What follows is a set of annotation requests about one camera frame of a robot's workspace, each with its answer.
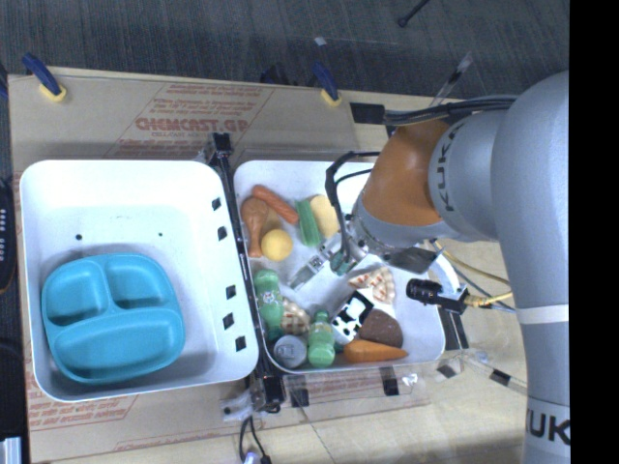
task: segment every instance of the white plastic tray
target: white plastic tray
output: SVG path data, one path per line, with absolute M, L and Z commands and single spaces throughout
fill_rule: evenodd
M 221 179 L 197 161 L 46 160 L 20 180 L 34 374 L 51 397 L 78 401 L 238 380 L 257 339 Z M 63 376 L 50 355 L 41 291 L 58 266 L 88 255 L 140 252 L 159 262 L 186 328 L 179 359 L 110 386 Z
M 316 194 L 326 194 L 326 170 L 331 165 L 325 161 L 291 161 L 291 160 L 252 160 L 243 163 L 234 174 L 234 185 L 238 207 L 251 195 L 251 189 L 261 184 L 279 194 L 288 203 L 295 200 L 312 197 Z M 371 163 L 349 162 L 342 166 L 337 178 L 342 175 L 371 168 Z M 338 186 L 339 202 L 342 210 L 350 212 L 363 189 L 368 174 L 352 177 L 342 181 Z M 315 249 L 303 246 L 300 240 L 298 225 L 291 225 L 281 221 L 281 228 L 292 237 L 294 246 L 292 253 L 285 260 L 277 263 L 265 257 L 251 258 L 252 272 L 261 268 L 275 270 L 282 283 L 281 292 L 289 300 L 297 303 L 308 314 L 318 308 L 326 308 L 331 314 L 336 313 L 342 304 L 354 291 L 347 285 L 347 280 L 368 268 L 376 268 L 381 263 L 376 256 L 369 255 L 357 267 L 345 276 L 336 276 L 329 269 L 327 263 L 310 282 L 298 292 L 293 291 L 285 284 L 289 283 L 294 274 L 315 255 Z M 402 348 L 408 356 L 395 362 L 376 362 L 352 364 L 347 363 L 342 356 L 329 368 L 320 370 L 308 367 L 307 364 L 297 369 L 288 369 L 271 359 L 283 371 L 291 373 L 306 373 L 314 371 L 335 371 L 348 369 L 362 369 L 387 365 L 404 365 L 424 363 L 437 360 L 445 350 L 445 333 L 438 315 L 436 306 L 423 305 L 408 299 L 404 293 L 406 283 L 413 277 L 425 278 L 426 275 L 415 275 L 394 267 L 390 267 L 396 283 L 396 318 L 402 328 L 404 343 Z

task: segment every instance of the kuka logo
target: kuka logo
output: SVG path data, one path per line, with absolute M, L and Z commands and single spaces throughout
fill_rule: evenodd
M 438 166 L 436 167 L 436 173 L 440 176 L 440 181 L 438 183 L 438 194 L 440 195 L 441 200 L 445 204 L 445 211 L 452 212 L 455 208 L 449 204 L 449 193 L 447 192 L 447 179 L 445 178 L 445 167 L 447 165 L 447 154 L 449 149 L 454 142 L 454 138 L 456 137 L 456 133 L 460 130 L 460 128 L 464 125 L 464 123 L 455 127 L 447 136 L 447 140 L 445 140 L 441 146 L 441 156 L 438 159 Z
M 570 446 L 570 420 L 557 421 L 555 416 L 545 413 L 536 413 L 532 409 L 526 410 L 526 432 L 540 439 L 547 439 L 550 442 L 563 442 Z

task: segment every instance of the gray carpet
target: gray carpet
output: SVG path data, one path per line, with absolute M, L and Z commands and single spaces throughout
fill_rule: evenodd
M 433 95 L 471 51 L 459 98 L 519 94 L 569 66 L 570 0 L 431 0 L 398 27 L 419 1 L 0 0 L 0 61 L 24 73 L 30 51 L 54 66 L 241 81 L 282 62 L 305 85 L 320 57 L 341 89 Z M 6 104 L 0 162 L 6 178 Z M 18 345 L 18 314 L 14 284 L 0 297 L 0 341 Z M 23 387 L 15 362 L 0 359 L 0 387 L 5 399 Z

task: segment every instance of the blue clamp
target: blue clamp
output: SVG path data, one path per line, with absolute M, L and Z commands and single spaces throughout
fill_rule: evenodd
M 50 100 L 61 102 L 67 95 L 67 90 L 56 81 L 56 78 L 49 71 L 47 66 L 32 53 L 26 52 L 21 62 L 26 69 L 33 73 L 41 82 L 41 92 Z
M 338 93 L 336 80 L 329 69 L 316 60 L 311 66 L 311 71 L 322 86 L 321 95 L 325 102 L 330 106 L 338 106 L 341 103 L 341 96 Z
M 0 98 L 9 99 L 9 73 L 0 62 Z

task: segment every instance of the table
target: table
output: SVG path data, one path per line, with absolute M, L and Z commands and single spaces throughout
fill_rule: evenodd
M 430 101 L 341 91 L 342 104 L 332 107 L 312 88 L 50 70 L 68 90 L 59 103 L 40 93 L 36 77 L 10 78 L 16 182 L 28 165 L 45 159 L 192 159 L 214 130 L 230 132 L 237 165 L 257 154 L 328 160 L 350 149 L 380 150 L 384 127 L 355 124 L 350 102 L 415 109 Z M 18 200 L 16 210 L 19 221 Z M 449 244 L 463 260 L 505 275 L 498 245 Z M 18 250 L 23 265 L 21 241 Z M 495 292 L 496 284 L 479 282 Z M 240 421 L 224 420 L 221 402 L 242 393 L 242 381 L 77 404 L 42 393 L 32 371 L 24 290 L 32 462 L 238 462 Z M 421 368 L 400 373 L 419 374 L 419 383 L 395 397 L 371 384 L 334 380 L 323 387 L 322 403 L 257 415 L 273 462 L 518 462 L 526 398 L 491 376 L 498 368 L 526 379 L 517 321 L 480 310 L 463 321 L 472 349 L 467 362 L 454 363 L 457 376 Z

